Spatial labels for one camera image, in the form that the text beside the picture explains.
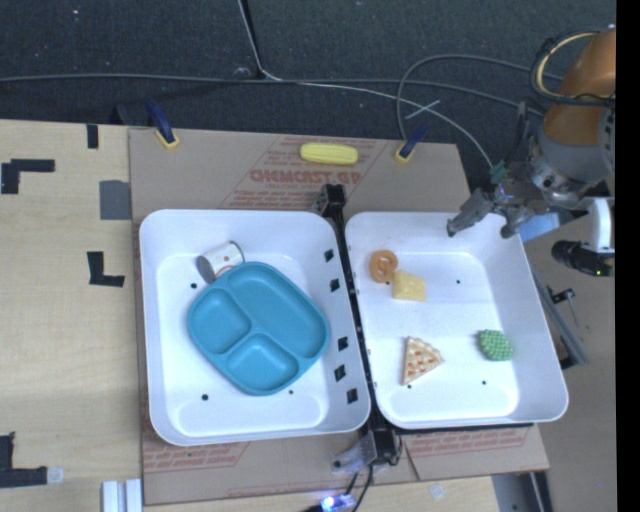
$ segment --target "cheese slice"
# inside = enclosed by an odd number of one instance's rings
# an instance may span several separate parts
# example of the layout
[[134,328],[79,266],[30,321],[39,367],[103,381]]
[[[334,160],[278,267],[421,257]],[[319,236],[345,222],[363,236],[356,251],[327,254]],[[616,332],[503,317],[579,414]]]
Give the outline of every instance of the cheese slice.
[[444,362],[440,351],[420,338],[407,337],[404,349],[402,385],[409,384]]

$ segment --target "black fabric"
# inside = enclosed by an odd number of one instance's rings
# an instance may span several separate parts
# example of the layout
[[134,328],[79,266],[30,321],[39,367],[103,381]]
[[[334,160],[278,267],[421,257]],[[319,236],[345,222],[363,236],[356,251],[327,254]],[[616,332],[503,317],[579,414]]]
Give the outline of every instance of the black fabric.
[[[571,28],[615,24],[616,16],[612,0],[25,0],[5,5],[0,17],[0,118],[109,123],[117,112],[118,122],[147,124],[144,104],[153,99],[176,128],[399,140],[393,100],[344,88],[1,79],[79,72],[242,79],[262,76],[261,64],[267,77],[281,79],[397,81],[413,63],[443,54],[528,67],[547,38]],[[569,49],[561,53],[554,60],[558,72],[570,57]],[[526,72],[472,60],[426,64],[411,78],[514,103],[532,92]],[[348,85],[391,96],[397,91],[397,84]],[[434,109],[475,137],[493,163],[511,149],[515,107],[446,87],[407,85],[403,93],[420,105],[438,101]],[[411,112],[402,109],[403,116]],[[488,182],[485,158],[461,129],[426,113],[405,123],[407,132],[425,123],[427,142],[457,144],[472,188]]]

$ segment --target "white tray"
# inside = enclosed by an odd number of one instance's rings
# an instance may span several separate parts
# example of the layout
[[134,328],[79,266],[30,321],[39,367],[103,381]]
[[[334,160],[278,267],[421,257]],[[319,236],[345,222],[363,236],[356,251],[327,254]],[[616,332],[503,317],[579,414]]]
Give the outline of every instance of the white tray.
[[[246,261],[285,274],[331,327],[323,356],[274,395],[238,390],[187,330],[189,306],[207,286],[195,259],[228,241]],[[337,433],[366,421],[371,399],[335,234],[325,219],[308,212],[161,210],[141,225],[140,257],[150,415],[166,441],[186,446]]]
[[[518,236],[504,240],[504,219],[489,215],[449,237],[451,213],[360,213],[346,226],[377,404],[406,429],[552,421],[568,405],[564,377]],[[392,298],[369,274],[374,251],[426,281],[426,302]],[[484,329],[502,331],[513,359],[487,360]],[[422,338],[445,362],[401,384],[404,339]]]

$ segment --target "can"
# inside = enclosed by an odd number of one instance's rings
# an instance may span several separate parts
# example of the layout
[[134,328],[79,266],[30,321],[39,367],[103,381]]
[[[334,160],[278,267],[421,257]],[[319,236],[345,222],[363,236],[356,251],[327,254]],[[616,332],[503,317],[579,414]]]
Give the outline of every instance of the can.
[[196,258],[198,272],[207,283],[213,283],[216,278],[244,262],[244,254],[235,242],[227,242],[214,247]]

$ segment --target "toy donut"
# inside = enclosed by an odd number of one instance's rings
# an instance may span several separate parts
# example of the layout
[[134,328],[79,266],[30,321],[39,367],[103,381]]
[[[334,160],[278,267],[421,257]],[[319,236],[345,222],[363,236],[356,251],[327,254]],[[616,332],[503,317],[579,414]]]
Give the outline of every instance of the toy donut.
[[378,283],[391,281],[393,271],[398,267],[398,257],[391,251],[376,251],[371,255],[369,261],[369,272],[371,277]]

